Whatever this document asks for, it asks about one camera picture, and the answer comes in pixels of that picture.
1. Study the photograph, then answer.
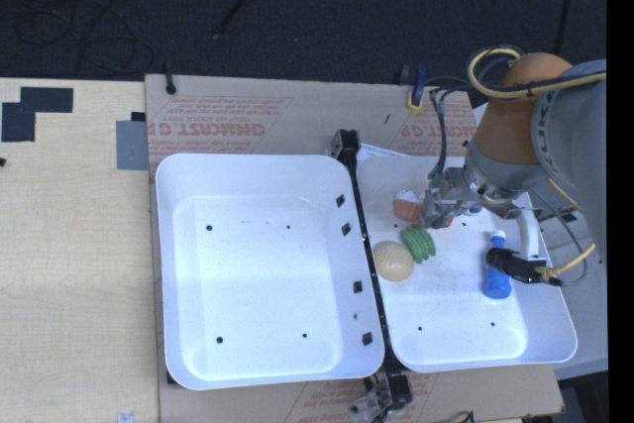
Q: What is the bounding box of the brown cardboard board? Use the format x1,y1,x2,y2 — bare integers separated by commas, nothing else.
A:
144,73,566,423

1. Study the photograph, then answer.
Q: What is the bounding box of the blue plastic bottle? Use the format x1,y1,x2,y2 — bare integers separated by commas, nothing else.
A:
482,229,512,300

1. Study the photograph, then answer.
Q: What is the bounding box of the pink toy cupcake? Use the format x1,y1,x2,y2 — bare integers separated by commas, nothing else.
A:
393,189,455,229

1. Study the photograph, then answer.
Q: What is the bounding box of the white plastic tray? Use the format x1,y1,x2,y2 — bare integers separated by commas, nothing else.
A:
155,152,386,391
354,143,579,373

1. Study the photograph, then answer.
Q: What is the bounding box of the thin black rod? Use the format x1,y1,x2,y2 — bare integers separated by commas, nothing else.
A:
344,148,405,380

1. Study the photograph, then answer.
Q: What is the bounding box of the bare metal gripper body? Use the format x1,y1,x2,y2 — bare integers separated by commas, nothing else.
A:
431,166,496,217

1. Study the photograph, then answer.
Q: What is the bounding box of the black cylinder on white bracket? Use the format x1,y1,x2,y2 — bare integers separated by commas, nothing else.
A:
485,207,549,284

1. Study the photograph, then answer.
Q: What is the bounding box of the beige round toy bread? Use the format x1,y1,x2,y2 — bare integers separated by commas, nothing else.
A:
372,240,415,282

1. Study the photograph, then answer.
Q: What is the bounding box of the green ribbed toy vegetable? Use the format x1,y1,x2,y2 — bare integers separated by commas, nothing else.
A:
399,224,437,264

